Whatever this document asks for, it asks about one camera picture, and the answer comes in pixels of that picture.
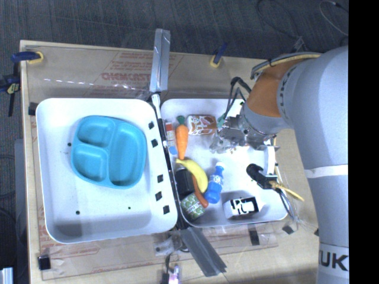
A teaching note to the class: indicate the orange carrot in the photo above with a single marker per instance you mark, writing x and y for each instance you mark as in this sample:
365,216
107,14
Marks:
181,138

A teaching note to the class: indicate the brown cardboard board red print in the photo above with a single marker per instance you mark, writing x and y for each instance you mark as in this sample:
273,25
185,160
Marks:
124,75

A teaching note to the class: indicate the white and red tube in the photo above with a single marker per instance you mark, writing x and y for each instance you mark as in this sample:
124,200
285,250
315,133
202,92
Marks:
170,135

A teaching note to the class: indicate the brown and white carton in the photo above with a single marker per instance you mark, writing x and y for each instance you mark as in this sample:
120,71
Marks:
201,125

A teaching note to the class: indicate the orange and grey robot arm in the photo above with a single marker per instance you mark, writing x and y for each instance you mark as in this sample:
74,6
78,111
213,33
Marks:
319,105

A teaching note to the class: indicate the white plastic tray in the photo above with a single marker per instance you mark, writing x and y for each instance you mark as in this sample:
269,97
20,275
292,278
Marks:
97,211
237,164

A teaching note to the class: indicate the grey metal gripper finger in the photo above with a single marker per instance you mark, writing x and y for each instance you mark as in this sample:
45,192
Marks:
217,146
231,148

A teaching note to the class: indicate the green can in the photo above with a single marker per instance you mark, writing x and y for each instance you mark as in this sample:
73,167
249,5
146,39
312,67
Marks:
193,207

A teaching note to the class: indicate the red sausage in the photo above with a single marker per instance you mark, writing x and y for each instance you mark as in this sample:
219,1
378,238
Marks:
202,200

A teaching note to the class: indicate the black can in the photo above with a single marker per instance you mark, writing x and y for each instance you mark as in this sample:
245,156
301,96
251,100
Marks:
184,182

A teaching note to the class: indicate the blue bottle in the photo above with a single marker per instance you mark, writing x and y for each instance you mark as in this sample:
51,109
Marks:
214,186

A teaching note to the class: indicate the yellow banana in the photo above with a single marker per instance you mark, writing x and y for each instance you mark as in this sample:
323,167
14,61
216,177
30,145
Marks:
199,171

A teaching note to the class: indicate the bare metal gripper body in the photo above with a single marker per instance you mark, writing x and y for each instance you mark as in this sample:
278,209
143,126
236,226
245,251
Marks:
235,130

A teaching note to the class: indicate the blue divided plate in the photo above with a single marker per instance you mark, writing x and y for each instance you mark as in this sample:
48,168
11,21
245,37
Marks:
109,152

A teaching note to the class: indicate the white and black carton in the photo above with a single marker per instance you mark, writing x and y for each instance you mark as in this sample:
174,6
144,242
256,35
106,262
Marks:
242,207

